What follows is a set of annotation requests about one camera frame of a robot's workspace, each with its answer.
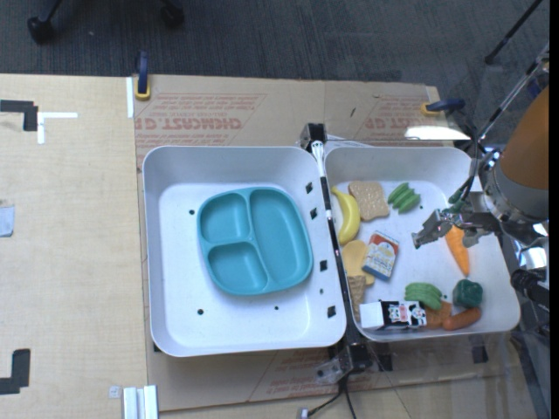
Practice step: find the black cylinder on white bracket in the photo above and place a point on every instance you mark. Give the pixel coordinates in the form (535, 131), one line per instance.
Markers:
(530, 284)

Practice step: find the black and white milk carton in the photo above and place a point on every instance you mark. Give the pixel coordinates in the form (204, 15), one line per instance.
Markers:
(399, 314)

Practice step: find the green bell pepper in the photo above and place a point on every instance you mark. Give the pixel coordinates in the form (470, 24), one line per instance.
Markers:
(467, 294)

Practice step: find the brown bread slice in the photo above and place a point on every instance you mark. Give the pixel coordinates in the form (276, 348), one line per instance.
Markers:
(369, 201)

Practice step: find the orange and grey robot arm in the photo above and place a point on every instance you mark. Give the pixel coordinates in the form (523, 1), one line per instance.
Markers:
(526, 146)

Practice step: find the orange toy food piece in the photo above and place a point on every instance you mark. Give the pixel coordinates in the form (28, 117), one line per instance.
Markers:
(436, 317)

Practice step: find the white plastic tray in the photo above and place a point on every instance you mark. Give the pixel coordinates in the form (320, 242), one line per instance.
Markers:
(183, 321)
(419, 260)

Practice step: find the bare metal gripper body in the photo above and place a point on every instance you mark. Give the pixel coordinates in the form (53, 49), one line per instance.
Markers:
(485, 221)

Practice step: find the blue divided plate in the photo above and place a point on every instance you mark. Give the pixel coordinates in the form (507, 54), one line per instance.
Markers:
(279, 234)

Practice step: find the yellow banana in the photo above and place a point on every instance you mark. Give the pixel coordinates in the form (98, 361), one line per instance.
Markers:
(351, 221)

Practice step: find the yellow ice cream cone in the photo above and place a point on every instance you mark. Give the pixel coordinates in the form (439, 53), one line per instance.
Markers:
(354, 256)

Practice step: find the brown cardboard board red print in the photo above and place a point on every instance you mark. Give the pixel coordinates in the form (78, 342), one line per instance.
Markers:
(196, 116)

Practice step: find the orange sausage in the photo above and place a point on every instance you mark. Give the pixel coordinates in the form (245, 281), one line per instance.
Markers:
(463, 319)

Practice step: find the orange carrot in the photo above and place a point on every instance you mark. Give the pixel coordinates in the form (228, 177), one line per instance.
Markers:
(458, 249)

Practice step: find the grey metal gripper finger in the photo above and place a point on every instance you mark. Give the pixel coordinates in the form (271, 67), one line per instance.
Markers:
(432, 229)
(471, 237)

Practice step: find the orange and blue carton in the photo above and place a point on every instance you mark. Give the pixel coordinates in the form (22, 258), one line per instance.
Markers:
(381, 256)

